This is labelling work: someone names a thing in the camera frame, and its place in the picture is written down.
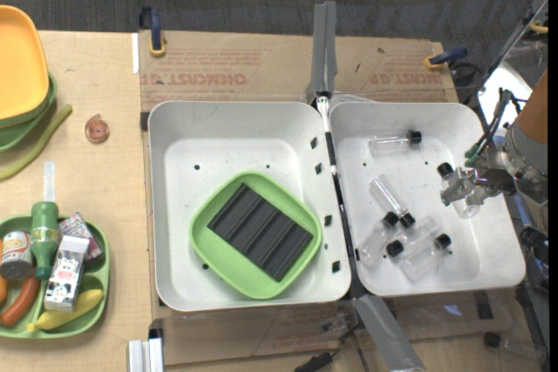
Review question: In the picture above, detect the purple patterned packet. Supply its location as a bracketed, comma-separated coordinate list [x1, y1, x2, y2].
[58, 212, 105, 263]

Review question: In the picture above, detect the pink doughnut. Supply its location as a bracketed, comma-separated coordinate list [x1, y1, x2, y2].
[84, 113, 111, 145]

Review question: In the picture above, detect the green square plate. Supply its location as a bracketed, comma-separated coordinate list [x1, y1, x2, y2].
[187, 171, 323, 301]

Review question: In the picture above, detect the green bottle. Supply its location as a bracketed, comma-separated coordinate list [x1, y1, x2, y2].
[30, 200, 60, 281]

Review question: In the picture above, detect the yellow plate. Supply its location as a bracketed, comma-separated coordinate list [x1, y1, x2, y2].
[0, 4, 51, 122]

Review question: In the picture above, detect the yellow banana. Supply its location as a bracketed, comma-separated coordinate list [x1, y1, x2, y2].
[25, 287, 105, 334]

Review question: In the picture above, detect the small grey can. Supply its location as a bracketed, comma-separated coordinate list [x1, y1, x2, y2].
[0, 230, 35, 281]

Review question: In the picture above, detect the orange carrot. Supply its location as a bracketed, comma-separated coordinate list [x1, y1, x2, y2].
[0, 238, 9, 304]

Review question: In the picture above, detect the white cow print carton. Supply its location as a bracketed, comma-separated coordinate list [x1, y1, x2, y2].
[43, 234, 91, 313]

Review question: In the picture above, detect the white plastic tray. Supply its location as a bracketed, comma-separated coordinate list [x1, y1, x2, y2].
[146, 100, 352, 313]
[327, 101, 527, 299]

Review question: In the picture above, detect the orange sausage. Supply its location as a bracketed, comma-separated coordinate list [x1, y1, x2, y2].
[0, 274, 42, 328]

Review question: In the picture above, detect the long green bean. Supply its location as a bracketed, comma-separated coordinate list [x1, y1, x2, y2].
[0, 104, 74, 182]

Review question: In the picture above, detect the black cylinder on white bracket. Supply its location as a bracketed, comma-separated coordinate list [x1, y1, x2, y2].
[518, 225, 549, 271]

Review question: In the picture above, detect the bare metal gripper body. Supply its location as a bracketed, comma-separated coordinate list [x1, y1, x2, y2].
[474, 151, 522, 198]

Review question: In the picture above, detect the clear plastic bottle black cap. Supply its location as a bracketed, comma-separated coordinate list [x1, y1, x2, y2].
[367, 130, 424, 157]
[399, 233, 453, 282]
[357, 211, 401, 267]
[385, 215, 439, 258]
[437, 162, 481, 220]
[368, 175, 417, 229]

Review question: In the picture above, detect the black ribbed plastic insert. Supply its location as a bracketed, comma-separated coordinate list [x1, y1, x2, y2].
[206, 182, 315, 283]

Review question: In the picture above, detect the green divided plate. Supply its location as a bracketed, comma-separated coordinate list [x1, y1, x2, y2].
[0, 214, 111, 340]

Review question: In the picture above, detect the brown cardboard board red print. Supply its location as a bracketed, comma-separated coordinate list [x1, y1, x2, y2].
[138, 29, 515, 366]

